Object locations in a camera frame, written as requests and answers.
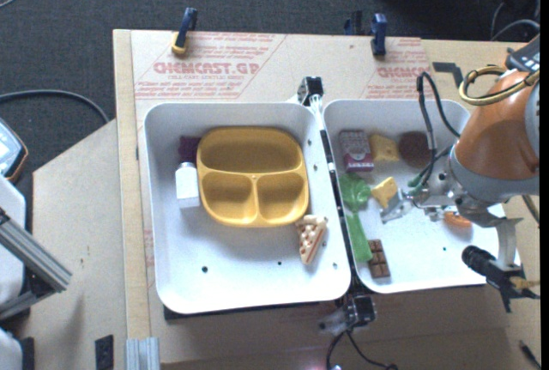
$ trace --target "wooden edge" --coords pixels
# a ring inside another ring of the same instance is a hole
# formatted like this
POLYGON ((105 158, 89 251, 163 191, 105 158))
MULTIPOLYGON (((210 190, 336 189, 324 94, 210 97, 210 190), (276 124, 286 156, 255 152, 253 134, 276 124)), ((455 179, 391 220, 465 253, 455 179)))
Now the wooden edge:
POLYGON ((124 233, 124 276, 128 338, 151 336, 147 266, 143 235, 131 31, 114 30, 114 76, 117 98, 118 158, 124 233))

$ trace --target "small box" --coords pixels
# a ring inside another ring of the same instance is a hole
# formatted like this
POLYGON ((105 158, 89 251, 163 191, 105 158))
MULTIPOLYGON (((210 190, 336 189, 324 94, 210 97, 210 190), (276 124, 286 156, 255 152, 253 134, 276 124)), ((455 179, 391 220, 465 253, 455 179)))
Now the small box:
POLYGON ((371 156, 368 136, 362 130, 342 130, 339 135, 346 172, 371 172, 374 160, 371 156))

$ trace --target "green object on floor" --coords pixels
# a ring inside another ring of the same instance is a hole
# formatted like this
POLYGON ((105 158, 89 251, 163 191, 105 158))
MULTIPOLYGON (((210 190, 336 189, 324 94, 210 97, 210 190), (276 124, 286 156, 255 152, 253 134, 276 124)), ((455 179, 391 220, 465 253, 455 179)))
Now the green object on floor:
POLYGON ((355 173, 346 173, 340 176, 340 189, 341 198, 352 213, 347 215, 346 219, 354 258, 358 263, 369 262, 373 255, 359 218, 359 210, 368 202, 371 189, 366 181, 355 173))

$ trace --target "yellow tray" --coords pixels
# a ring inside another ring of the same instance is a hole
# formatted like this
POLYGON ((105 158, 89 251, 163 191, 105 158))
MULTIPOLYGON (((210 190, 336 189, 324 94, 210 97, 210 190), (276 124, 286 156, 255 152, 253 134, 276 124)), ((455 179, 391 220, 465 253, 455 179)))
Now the yellow tray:
POLYGON ((219 223, 276 227, 296 222, 309 206, 298 142, 269 127, 222 127, 198 145, 202 204, 219 223))

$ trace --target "white bottle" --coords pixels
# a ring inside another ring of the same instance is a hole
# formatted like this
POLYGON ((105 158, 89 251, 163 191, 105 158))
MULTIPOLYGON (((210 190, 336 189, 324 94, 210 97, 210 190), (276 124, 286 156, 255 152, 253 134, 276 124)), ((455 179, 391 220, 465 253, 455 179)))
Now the white bottle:
POLYGON ((198 171, 192 162, 182 162, 175 172, 175 187, 180 209, 200 207, 198 171))

